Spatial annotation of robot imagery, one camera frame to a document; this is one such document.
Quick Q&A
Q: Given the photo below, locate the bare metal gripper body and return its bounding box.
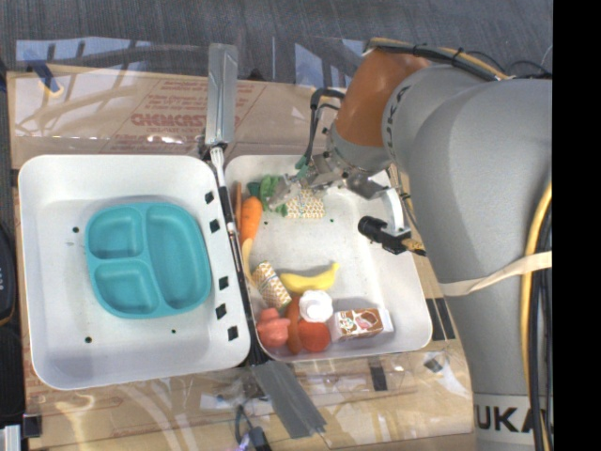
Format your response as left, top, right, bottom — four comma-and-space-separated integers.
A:
294, 151, 352, 192

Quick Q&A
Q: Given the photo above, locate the green broccoli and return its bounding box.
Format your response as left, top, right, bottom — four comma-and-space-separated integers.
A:
247, 174, 289, 218

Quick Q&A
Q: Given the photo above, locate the orange carrot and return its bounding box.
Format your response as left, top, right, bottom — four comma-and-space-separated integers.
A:
239, 195, 264, 244

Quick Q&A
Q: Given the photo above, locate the white plastic tray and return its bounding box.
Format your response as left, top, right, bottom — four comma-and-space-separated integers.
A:
17, 153, 252, 391
223, 153, 434, 364

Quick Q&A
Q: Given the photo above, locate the thin black and white rod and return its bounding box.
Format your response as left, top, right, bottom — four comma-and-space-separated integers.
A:
208, 147, 258, 347

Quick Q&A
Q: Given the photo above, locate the small yellow curved piece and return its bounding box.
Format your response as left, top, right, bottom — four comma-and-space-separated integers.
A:
240, 237, 255, 277

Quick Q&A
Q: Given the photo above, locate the yellow banana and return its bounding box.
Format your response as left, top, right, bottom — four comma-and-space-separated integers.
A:
278, 261, 341, 295

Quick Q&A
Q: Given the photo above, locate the white bottle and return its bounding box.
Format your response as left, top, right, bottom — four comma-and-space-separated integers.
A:
298, 288, 335, 324

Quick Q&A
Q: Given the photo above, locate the pink toy food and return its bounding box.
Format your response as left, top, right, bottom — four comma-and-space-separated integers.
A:
255, 307, 292, 350

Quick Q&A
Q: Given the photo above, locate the orange sausage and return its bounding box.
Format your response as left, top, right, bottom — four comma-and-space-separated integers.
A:
285, 298, 304, 356

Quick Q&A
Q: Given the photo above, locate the brown and white carton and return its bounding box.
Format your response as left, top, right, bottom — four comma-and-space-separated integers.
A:
328, 307, 395, 344

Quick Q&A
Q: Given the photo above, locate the red-orange round fruit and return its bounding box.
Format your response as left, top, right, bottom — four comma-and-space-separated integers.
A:
298, 319, 332, 353

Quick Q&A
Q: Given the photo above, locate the teal divided plate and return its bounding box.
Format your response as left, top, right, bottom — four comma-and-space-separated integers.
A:
84, 202, 213, 320

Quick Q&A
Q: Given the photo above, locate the brown cardboard board red print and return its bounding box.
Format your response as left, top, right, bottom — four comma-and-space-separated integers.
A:
7, 63, 475, 451

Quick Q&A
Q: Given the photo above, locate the black cylinder on white bracket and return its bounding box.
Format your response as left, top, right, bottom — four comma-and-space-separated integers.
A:
357, 186, 413, 257

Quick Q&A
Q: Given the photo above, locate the black block with thin wires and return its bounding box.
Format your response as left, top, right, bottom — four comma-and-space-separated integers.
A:
247, 427, 272, 451

